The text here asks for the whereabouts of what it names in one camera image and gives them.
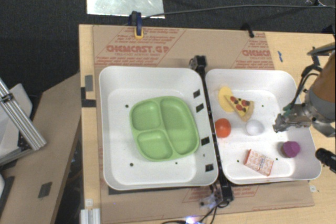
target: wooden table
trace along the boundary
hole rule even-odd
[[[92,48],[93,33],[92,26],[80,26],[80,65],[81,65],[81,87],[86,85],[87,74],[93,75],[94,52]],[[290,73],[296,83],[299,82],[303,69],[312,64],[307,52],[313,46],[320,47],[334,41],[332,35],[323,34],[302,34],[302,33],[265,33],[269,51],[277,70]],[[216,54],[207,48],[207,57]],[[323,66],[327,57],[320,57]],[[86,92],[86,99],[96,99],[95,85]],[[316,148],[323,147],[335,152],[335,139],[326,138],[314,129],[311,133]],[[83,140],[83,176],[84,176],[84,197],[86,209],[100,208],[100,178],[98,160],[98,138],[97,138],[97,112],[92,107],[82,108],[82,140]],[[259,212],[243,212],[238,214],[217,215],[214,223],[333,223],[336,218],[334,201],[336,197],[335,174],[327,167],[322,168],[320,177],[310,182],[313,192],[315,206],[291,209],[268,210]],[[160,224],[164,220],[129,222],[138,224]]]

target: toy pizza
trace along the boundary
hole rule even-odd
[[[225,98],[244,122],[249,120],[249,118],[253,114],[254,109],[253,101],[246,101],[242,98],[237,98],[233,95],[226,95]]]

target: tomato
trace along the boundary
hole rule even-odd
[[[216,134],[218,137],[228,137],[231,133],[231,124],[227,119],[219,119],[215,122]]]

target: cardboard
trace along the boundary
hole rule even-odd
[[[80,133],[79,79],[77,74],[43,93],[33,123],[47,144],[2,171],[14,182],[1,224],[55,222]]]
[[[305,34],[305,40],[309,42],[304,43],[302,34],[294,36],[293,39],[293,35],[259,32],[256,32],[256,37],[252,39],[245,31],[204,29],[144,27],[144,32],[143,39],[135,40],[132,36],[134,35],[132,27],[80,26],[81,83],[82,87],[85,87],[85,76],[93,76],[95,87],[89,94],[96,100],[97,106],[97,121],[94,122],[94,119],[87,118],[92,120],[92,124],[96,124],[97,127],[97,131],[94,128],[96,132],[92,135],[95,140],[97,139],[98,149],[94,151],[97,151],[98,156],[97,159],[92,160],[91,158],[90,162],[98,161],[100,170],[99,182],[93,180],[84,170],[84,177],[87,181],[92,180],[93,182],[91,185],[85,184],[85,198],[90,199],[93,195],[98,197],[97,193],[100,193],[96,208],[101,208],[103,224],[204,215],[207,210],[200,208],[199,200],[210,194],[208,187],[133,193],[118,193],[109,190],[102,176],[98,93],[98,76],[104,67],[108,65],[188,67],[189,60],[195,55],[206,55],[207,71],[213,68],[275,68],[289,72],[298,82],[304,67],[311,64],[311,58],[305,57],[303,53],[298,60],[288,41],[303,44],[299,50],[301,52],[309,51],[312,45],[316,47],[325,45],[332,39],[332,36]],[[276,46],[270,47],[270,40]],[[236,186],[233,191],[235,200],[229,207],[218,210],[218,214],[314,205],[309,184],[306,181]],[[86,208],[95,207],[94,203]]]

